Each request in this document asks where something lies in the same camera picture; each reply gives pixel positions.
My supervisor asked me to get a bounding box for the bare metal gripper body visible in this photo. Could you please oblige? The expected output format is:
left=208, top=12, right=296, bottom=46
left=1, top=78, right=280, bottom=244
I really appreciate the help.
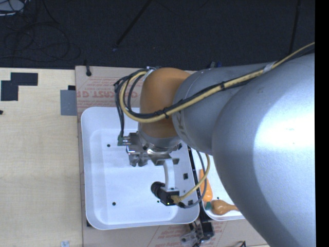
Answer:
left=125, top=132, right=182, bottom=162

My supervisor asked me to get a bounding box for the white plastic tray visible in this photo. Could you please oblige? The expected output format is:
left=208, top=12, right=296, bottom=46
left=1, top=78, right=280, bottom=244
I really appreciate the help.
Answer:
left=191, top=148, right=247, bottom=221
left=81, top=106, right=200, bottom=231

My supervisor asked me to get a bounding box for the thin black rod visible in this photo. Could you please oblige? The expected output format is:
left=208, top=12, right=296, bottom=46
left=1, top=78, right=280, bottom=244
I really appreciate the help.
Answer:
left=187, top=146, right=208, bottom=222

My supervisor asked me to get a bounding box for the brown cardboard board red print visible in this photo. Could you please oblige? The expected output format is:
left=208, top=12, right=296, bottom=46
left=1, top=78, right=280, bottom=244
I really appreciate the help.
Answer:
left=75, top=65, right=271, bottom=247

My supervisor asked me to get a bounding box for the orange carrot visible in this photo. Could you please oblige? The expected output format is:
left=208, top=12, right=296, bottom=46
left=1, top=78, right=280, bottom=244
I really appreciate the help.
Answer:
left=199, top=169, right=214, bottom=210

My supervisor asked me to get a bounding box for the orange pear-shaped toy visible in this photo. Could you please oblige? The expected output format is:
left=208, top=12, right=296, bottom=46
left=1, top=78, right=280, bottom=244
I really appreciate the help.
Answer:
left=210, top=199, right=239, bottom=216

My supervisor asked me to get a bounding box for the black cylinder on white bracket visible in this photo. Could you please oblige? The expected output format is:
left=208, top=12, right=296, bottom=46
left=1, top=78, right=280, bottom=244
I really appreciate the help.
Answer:
left=150, top=158, right=180, bottom=207

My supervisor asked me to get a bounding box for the black block with thin wires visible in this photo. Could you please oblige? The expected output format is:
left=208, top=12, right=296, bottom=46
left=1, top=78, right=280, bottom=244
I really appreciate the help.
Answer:
left=200, top=221, right=215, bottom=242

